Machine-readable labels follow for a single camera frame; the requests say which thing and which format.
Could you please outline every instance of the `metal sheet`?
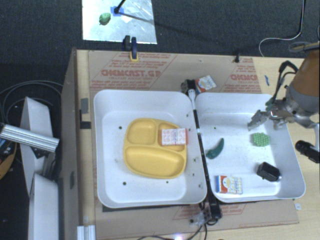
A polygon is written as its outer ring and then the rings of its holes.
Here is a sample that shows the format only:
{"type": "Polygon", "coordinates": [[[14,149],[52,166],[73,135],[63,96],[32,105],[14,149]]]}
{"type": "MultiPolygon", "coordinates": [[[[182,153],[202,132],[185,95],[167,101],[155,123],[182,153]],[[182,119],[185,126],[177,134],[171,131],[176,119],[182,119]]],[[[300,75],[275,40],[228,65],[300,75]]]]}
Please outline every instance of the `metal sheet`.
{"type": "Polygon", "coordinates": [[[157,44],[151,0],[126,0],[123,14],[113,15],[111,8],[121,0],[82,0],[83,39],[122,42],[125,36],[136,37],[139,44],[157,44]],[[101,25],[100,15],[110,13],[111,20],[101,25]]]}

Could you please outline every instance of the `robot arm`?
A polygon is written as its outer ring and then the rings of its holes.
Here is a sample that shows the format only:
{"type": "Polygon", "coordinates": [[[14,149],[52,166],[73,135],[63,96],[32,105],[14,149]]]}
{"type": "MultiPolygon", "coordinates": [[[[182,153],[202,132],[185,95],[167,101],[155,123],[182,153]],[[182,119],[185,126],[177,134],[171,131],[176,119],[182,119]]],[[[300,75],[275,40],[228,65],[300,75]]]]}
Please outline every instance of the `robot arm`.
{"type": "Polygon", "coordinates": [[[294,122],[307,129],[314,129],[315,145],[300,140],[295,147],[303,155],[319,163],[319,123],[310,119],[312,115],[319,113],[319,44],[316,50],[309,52],[299,70],[289,61],[280,66],[275,94],[265,105],[266,111],[258,110],[251,118],[251,122],[247,124],[248,130],[262,125],[266,120],[272,120],[275,129],[294,122]],[[282,76],[288,66],[294,72],[287,72],[282,76]],[[286,87],[285,97],[277,99],[286,74],[295,74],[294,79],[286,87]]]}

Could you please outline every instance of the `dark floor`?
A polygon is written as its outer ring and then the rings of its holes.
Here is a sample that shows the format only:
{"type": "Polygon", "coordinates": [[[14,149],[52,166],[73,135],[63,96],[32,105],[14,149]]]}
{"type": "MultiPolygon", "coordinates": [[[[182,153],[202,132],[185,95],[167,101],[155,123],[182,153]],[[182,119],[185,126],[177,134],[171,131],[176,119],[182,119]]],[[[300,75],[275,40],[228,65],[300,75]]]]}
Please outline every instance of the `dark floor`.
{"type": "MultiPolygon", "coordinates": [[[[158,44],[140,44],[140,51],[260,56],[262,39],[297,34],[302,0],[152,0],[152,5],[158,44]]],[[[320,0],[306,0],[301,36],[292,42],[264,42],[264,55],[304,57],[290,53],[288,45],[318,41],[319,15],[320,0]]],[[[72,47],[121,49],[119,43],[82,40],[82,0],[0,0],[0,43],[0,93],[24,81],[62,84],[72,47]]],[[[54,134],[59,136],[57,96],[41,86],[22,87],[8,104],[24,96],[53,104],[54,134]]],[[[13,107],[11,124],[19,124],[21,110],[21,103],[13,107]]],[[[0,240],[27,239],[29,200],[20,159],[18,155],[13,170],[0,181],[0,240]]]]}

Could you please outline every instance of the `white cable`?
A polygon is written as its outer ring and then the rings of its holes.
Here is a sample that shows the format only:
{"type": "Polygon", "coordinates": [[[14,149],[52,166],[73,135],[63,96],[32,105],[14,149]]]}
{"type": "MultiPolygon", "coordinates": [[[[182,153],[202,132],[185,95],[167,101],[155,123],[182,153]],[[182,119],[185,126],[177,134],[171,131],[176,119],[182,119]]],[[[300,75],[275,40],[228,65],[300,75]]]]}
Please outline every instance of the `white cable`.
{"type": "Polygon", "coordinates": [[[299,37],[302,33],[302,24],[303,24],[303,21],[304,21],[304,16],[305,16],[305,0],[302,0],[302,12],[301,12],[301,19],[300,19],[300,30],[299,30],[299,33],[292,37],[292,38],[279,38],[279,37],[268,37],[268,38],[265,38],[263,39],[260,43],[259,43],[259,52],[261,54],[262,57],[264,57],[262,51],[261,51],[261,44],[266,41],[266,40],[281,40],[281,41],[292,41],[294,39],[296,39],[297,37],[299,37]]]}

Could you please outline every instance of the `yellow divided plate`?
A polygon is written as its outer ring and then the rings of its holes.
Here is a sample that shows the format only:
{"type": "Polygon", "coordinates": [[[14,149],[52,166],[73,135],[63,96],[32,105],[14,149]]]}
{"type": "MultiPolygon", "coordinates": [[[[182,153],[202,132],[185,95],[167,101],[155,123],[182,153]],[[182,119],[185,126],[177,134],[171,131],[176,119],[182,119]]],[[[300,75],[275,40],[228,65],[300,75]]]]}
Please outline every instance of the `yellow divided plate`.
{"type": "Polygon", "coordinates": [[[134,173],[157,179],[178,177],[186,168],[187,145],[161,146],[161,130],[177,125],[152,118],[132,121],[125,133],[123,160],[134,173]]]}

